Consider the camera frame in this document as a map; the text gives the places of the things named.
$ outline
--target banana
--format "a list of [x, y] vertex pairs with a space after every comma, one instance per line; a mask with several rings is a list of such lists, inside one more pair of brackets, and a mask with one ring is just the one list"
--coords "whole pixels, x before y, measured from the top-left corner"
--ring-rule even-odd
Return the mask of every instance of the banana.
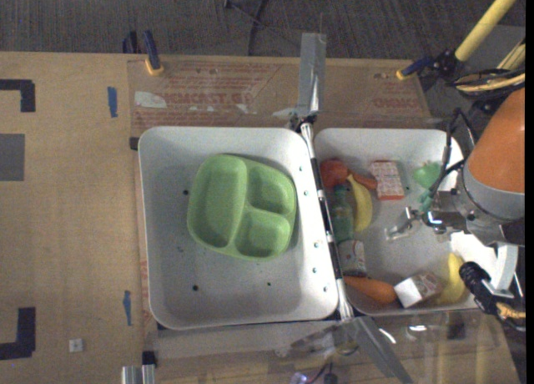
[[453, 253], [449, 254], [447, 264], [449, 265], [449, 280], [445, 288], [436, 298], [436, 304], [454, 304], [462, 298], [466, 291], [466, 285], [460, 278], [460, 267], [464, 263], [463, 259]]
[[370, 197], [369, 190], [364, 185], [356, 182], [352, 174], [349, 174], [347, 180], [352, 186], [352, 194], [356, 202], [354, 231], [358, 233], [370, 225], [373, 218], [373, 200]]

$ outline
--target green divided plate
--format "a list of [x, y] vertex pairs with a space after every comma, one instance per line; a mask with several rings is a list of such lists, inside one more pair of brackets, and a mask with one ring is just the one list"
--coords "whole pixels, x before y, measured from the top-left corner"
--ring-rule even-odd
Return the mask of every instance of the green divided plate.
[[191, 189], [187, 227], [195, 241], [244, 260], [285, 252], [295, 224], [293, 181], [277, 169], [230, 154], [199, 168]]

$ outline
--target green object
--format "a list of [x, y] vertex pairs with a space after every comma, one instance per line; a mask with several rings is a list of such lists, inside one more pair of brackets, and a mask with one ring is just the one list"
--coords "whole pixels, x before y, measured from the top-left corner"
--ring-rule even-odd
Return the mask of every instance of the green object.
[[421, 203], [421, 212], [428, 212], [432, 206], [431, 192], [426, 189], [423, 194], [419, 196], [419, 202]]
[[206, 159], [197, 172], [187, 214], [195, 241], [244, 260], [269, 260], [287, 250], [295, 224], [293, 181], [277, 169], [230, 154]]
[[347, 188], [340, 184], [334, 187], [334, 198], [330, 207], [332, 226], [337, 243], [354, 237], [354, 211], [347, 201]]
[[425, 164], [414, 171], [414, 180], [423, 188], [429, 189], [436, 182], [441, 172], [441, 164], [437, 162]]

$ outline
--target plastic bottle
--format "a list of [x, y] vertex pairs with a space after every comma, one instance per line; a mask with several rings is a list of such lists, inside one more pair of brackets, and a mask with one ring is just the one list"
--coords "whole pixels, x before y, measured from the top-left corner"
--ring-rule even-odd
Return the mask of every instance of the plastic bottle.
[[347, 201], [347, 188], [340, 184], [334, 187], [334, 198], [330, 207], [330, 218], [337, 243], [354, 237], [354, 211]]

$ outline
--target carrot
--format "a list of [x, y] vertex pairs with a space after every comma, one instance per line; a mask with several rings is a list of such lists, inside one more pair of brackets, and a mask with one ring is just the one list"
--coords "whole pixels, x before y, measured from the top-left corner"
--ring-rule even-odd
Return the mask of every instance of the carrot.
[[367, 189], [376, 189], [376, 187], [378, 186], [378, 181], [375, 178], [368, 178], [363, 174], [357, 174], [353, 171], [351, 171], [351, 173], [354, 180], [365, 186]]
[[355, 277], [353, 275], [344, 275], [343, 280], [347, 285], [381, 304], [390, 304], [397, 299], [393, 286], [384, 281], [368, 277]]

